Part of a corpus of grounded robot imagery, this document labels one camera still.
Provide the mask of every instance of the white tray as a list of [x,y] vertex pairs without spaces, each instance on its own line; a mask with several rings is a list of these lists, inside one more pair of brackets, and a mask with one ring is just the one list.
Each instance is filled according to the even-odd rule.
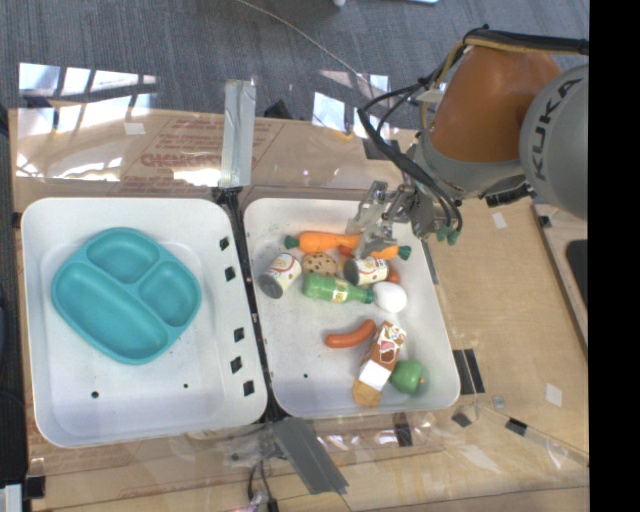
[[[281,252],[302,258],[298,249],[286,250],[286,235],[302,231],[344,233],[357,213],[354,201],[258,199],[245,212],[244,222],[255,279]],[[333,304],[302,294],[302,276],[280,299],[256,286],[256,298],[275,397],[292,416],[321,418],[361,413],[394,413],[445,408],[456,402],[460,379],[421,242],[408,224],[395,224],[400,245],[409,245],[407,261],[392,260],[409,302],[400,313],[387,313],[375,304]],[[328,251],[339,259],[335,251]],[[365,318],[377,324],[389,320],[407,331],[401,358],[418,359],[426,382],[414,395],[385,386],[375,409],[356,404],[351,388],[358,375],[366,343],[346,349],[324,345],[330,332],[346,332]]]
[[[51,300],[51,280],[66,258],[118,226],[154,238],[202,291],[191,325],[143,365],[99,352]],[[49,441],[128,441],[247,425],[262,415],[266,386],[231,224],[220,207],[202,199],[43,199],[23,215],[22,243],[35,418]]]

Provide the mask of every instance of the ice cream bar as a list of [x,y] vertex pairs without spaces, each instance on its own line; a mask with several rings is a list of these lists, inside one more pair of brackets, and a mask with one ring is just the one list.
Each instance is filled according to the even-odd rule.
[[362,359],[360,374],[353,383],[353,399],[366,407],[376,407],[382,388],[398,362],[406,331],[386,320],[378,326],[369,350]]

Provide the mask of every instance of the can label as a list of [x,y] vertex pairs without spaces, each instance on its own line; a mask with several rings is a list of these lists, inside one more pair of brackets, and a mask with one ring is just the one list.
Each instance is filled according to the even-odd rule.
[[290,254],[282,253],[271,262],[265,274],[277,282],[285,292],[301,272],[300,262]]
[[386,260],[369,256],[353,260],[358,270],[358,285],[384,281],[389,275],[389,264]]
[[333,289],[333,296],[331,302],[344,302],[347,300],[347,294],[349,293],[349,283],[344,279],[336,279],[336,287]]

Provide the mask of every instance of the white sticker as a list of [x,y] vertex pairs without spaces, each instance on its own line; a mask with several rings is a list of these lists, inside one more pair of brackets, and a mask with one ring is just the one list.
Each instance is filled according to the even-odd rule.
[[502,229],[502,228],[506,228],[507,227],[507,221],[504,220],[504,216],[500,212],[493,214],[493,222],[496,223],[496,227],[498,229]]
[[548,402],[551,402],[553,405],[562,407],[562,390],[558,389],[552,384],[547,384],[546,399]]
[[124,131],[127,135],[144,135],[147,133],[142,123],[124,123]]

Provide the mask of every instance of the green bottle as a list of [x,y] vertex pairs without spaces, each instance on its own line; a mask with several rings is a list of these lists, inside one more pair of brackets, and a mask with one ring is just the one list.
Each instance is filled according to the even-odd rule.
[[358,288],[349,281],[332,276],[321,276],[309,273],[304,276],[302,293],[314,299],[323,299],[341,303],[358,300],[371,304],[374,299],[373,290]]

